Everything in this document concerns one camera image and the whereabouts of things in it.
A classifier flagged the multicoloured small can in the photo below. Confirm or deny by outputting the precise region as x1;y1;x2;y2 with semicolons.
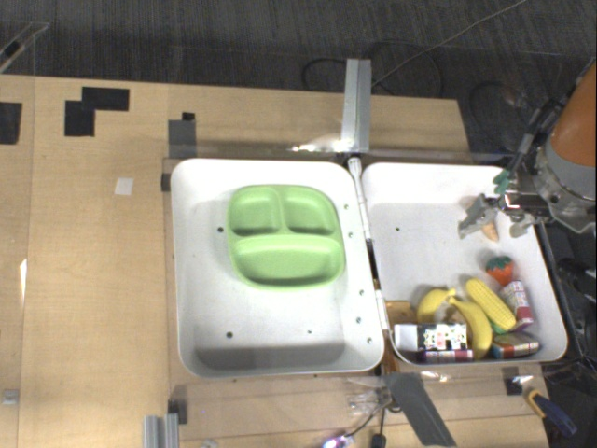
489;331;542;360

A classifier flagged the yellow banana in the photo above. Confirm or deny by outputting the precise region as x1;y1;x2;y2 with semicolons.
446;294;494;361
415;287;459;325

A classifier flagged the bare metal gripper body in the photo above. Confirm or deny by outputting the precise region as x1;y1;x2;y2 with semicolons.
501;175;597;233

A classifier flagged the white printed carton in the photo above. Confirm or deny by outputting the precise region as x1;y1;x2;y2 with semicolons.
393;322;469;353

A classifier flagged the white plastic tray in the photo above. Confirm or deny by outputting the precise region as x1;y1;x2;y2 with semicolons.
169;158;386;379
361;161;570;366

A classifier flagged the green divided plate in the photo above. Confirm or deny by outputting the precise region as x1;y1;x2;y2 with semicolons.
226;184;347;291

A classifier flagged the yellow toy corn cob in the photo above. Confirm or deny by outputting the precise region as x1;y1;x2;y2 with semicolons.
465;277;518;334

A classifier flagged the brown flat square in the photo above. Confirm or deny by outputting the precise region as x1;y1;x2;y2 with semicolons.
384;300;419;327

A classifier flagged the purple and white small bottle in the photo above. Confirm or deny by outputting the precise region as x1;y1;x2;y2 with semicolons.
415;348;475;364

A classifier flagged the red toy strawberry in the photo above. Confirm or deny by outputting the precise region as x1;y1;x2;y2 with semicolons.
484;255;516;287

